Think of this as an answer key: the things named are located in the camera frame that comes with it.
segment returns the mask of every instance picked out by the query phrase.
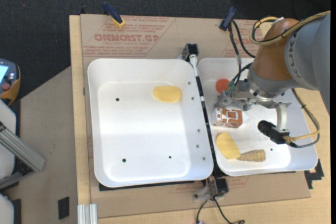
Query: yellow oval object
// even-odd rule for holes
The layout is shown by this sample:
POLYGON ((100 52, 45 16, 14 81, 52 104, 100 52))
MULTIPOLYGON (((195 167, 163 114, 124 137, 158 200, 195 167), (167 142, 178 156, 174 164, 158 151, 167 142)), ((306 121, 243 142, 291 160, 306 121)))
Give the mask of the yellow oval object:
POLYGON ((221 133, 216 139, 216 145, 227 159, 236 159, 240 157, 239 148, 228 133, 221 133))
POLYGON ((164 103, 175 103, 182 97, 182 92, 176 86, 157 86, 153 90, 156 99, 164 103))

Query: empty white tray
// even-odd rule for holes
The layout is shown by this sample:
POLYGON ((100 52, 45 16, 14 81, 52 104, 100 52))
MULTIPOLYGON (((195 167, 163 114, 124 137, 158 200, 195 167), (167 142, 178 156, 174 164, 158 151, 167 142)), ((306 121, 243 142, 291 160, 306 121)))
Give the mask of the empty white tray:
MULTIPOLYGON (((252 62, 252 59, 242 59, 243 65, 252 62)), ((214 104, 218 100, 219 93, 215 84, 219 79, 231 80, 238 72, 238 65, 235 58, 205 58, 199 61, 198 71, 203 87, 204 99, 206 103, 209 121, 214 111, 214 104)), ((241 80, 246 78, 247 70, 243 72, 241 80)), ((283 97, 279 97, 277 102, 291 103, 287 107, 287 129, 291 136, 301 136, 310 133, 300 104, 288 90, 283 97)), ((277 114, 275 109, 267 109, 261 105, 253 105, 252 108, 244 112, 246 122, 238 128, 221 127, 211 125, 212 137, 216 159, 220 169, 230 176, 242 176, 275 172, 290 172, 296 170, 309 170, 316 166, 318 158, 314 146, 305 148, 293 148, 288 145, 277 145, 267 136, 260 133, 257 125, 259 121, 266 120, 277 124, 277 114), (263 162, 239 161, 237 159, 226 159, 216 146, 216 138, 227 132, 236 142, 241 153, 251 150, 264 149, 266 159, 263 162)), ((311 143, 312 139, 296 141, 297 144, 311 143)))
POLYGON ((94 171, 107 187, 202 180, 213 170, 192 66, 179 59, 97 59, 88 67, 94 171), (182 98, 163 103, 156 86, 182 98))

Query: table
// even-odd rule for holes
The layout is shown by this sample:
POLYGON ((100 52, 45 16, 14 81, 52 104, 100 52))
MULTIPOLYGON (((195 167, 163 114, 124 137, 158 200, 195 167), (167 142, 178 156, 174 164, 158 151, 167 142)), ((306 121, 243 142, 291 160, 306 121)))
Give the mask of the table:
MULTIPOLYGON (((85 96, 83 94, 83 61, 81 51, 81 20, 80 16, 69 17, 72 93, 75 122, 76 146, 76 175, 77 198, 79 205, 91 203, 90 175, 88 164, 88 144, 85 114, 85 96)), ((314 108, 314 114, 321 124, 321 140, 316 149, 321 160, 324 177, 314 182, 311 197, 298 200, 284 200, 277 202, 264 202, 262 204, 244 204, 222 207, 227 218, 231 221, 245 219, 247 223, 331 223, 331 187, 330 187, 330 118, 324 108, 319 92, 300 89, 299 94, 304 102, 314 108)), ((100 224, 110 223, 194 223, 197 210, 178 210, 157 212, 153 214, 140 214, 132 216, 119 216, 112 218, 99 218, 100 224)), ((204 208, 202 219, 206 223, 221 223, 222 219, 215 207, 204 208)))

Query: cardboard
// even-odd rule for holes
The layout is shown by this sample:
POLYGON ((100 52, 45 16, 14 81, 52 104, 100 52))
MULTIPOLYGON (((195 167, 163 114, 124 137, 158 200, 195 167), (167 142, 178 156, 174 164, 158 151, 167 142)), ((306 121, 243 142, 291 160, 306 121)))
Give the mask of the cardboard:
MULTIPOLYGON (((106 15, 80 15, 84 74, 87 141, 91 202, 98 206, 99 218, 199 208, 193 193, 202 182, 137 186, 100 190, 93 171, 92 131, 87 68, 98 58, 169 59, 181 56, 186 44, 198 44, 198 60, 207 57, 234 57, 229 33, 219 29, 221 19, 122 16, 125 25, 113 24, 106 15)), ((258 47, 249 41, 255 21, 236 20, 242 40, 250 53, 258 47)), ((235 41, 239 44, 236 33, 235 41)), ((247 57, 239 48, 241 56, 247 57)), ((298 199, 310 197, 304 172, 226 177, 229 193, 220 205, 298 199)))

